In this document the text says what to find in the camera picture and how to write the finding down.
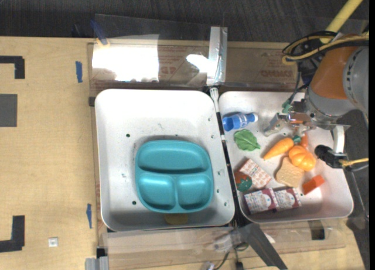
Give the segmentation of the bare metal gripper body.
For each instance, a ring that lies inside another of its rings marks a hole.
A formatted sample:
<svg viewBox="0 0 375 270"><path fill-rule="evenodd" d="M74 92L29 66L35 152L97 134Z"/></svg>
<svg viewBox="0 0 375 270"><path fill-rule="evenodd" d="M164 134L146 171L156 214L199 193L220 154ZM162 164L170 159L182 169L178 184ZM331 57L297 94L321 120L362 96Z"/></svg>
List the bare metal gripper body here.
<svg viewBox="0 0 375 270"><path fill-rule="evenodd" d="M332 130L337 125L338 119L349 111L350 108L342 109L335 105L332 110L319 109L308 100L300 100L290 105L285 120L294 126Z"/></svg>

